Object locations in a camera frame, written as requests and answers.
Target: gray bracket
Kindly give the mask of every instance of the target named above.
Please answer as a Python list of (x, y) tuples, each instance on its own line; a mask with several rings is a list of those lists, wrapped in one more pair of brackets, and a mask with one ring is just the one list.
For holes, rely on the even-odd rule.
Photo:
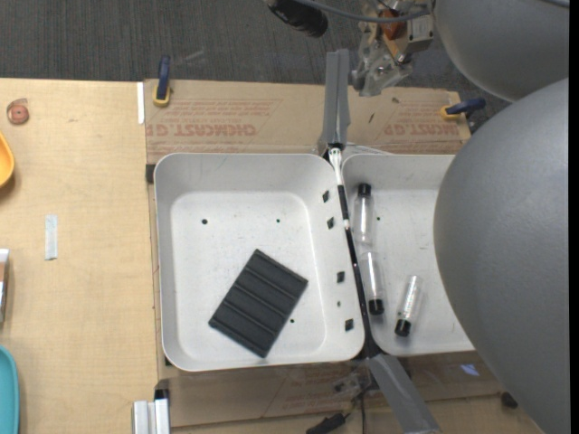
[(380, 354), (368, 360), (370, 372), (404, 434), (433, 434), (441, 428), (396, 357)]
[(330, 145), (343, 149), (347, 143), (347, 127), (350, 125), (350, 110), (347, 105), (349, 68), (348, 50), (327, 54), (324, 125), (318, 141), (318, 151), (321, 155)]

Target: gray carpet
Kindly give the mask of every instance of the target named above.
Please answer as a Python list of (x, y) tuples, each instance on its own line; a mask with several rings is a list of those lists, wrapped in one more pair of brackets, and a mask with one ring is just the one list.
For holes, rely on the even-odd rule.
[[(319, 1), (359, 13), (356, 0)], [(328, 20), (310, 39), (261, 0), (0, 0), (0, 77), (143, 80), (168, 54), (176, 79), (322, 84), (326, 53), (348, 49), (354, 68), (360, 40), (355, 21)], [(479, 123), (507, 105), (457, 72), (437, 39), (399, 85), (483, 97)]]

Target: clear tube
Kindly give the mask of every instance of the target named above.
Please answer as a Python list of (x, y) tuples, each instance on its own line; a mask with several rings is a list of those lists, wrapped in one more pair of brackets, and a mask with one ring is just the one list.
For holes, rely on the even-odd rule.
[(384, 312), (385, 286), (378, 254), (372, 251), (364, 252), (358, 258), (358, 266), (368, 309), (372, 315), (381, 315)]
[(369, 184), (360, 184), (358, 186), (358, 196), (354, 202), (354, 220), (352, 224), (354, 241), (365, 244), (368, 247), (372, 245), (374, 219), (372, 187)]
[(396, 328), (394, 332), (402, 337), (410, 334), (412, 325), (420, 313), (422, 303), (422, 278), (410, 275), (406, 280), (406, 289), (397, 310)]

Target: yellow and blue clamp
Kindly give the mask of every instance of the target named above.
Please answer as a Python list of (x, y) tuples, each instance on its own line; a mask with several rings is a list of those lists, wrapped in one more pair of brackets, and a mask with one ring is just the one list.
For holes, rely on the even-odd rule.
[(469, 118), (470, 114), (477, 109), (483, 109), (485, 106), (487, 106), (487, 102), (484, 98), (466, 99), (453, 106), (443, 106), (441, 116), (445, 120), (454, 120), (458, 119), (460, 114), (465, 113), (466, 117)]
[(171, 88), (169, 87), (169, 65), (171, 57), (163, 55), (159, 62), (159, 83), (153, 89), (153, 103), (160, 108), (169, 104)]

